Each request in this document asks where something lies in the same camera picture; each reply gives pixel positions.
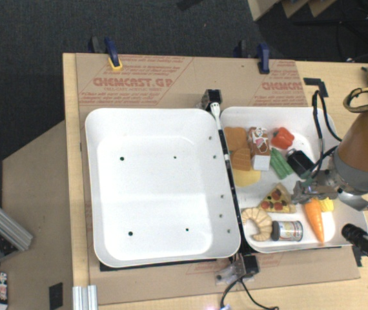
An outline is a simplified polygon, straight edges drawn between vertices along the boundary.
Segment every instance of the black and white can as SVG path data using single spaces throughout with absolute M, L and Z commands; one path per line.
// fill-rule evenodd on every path
M 274 241 L 300 241 L 303 238 L 303 225 L 298 220 L 293 222 L 273 221 L 271 238 Z

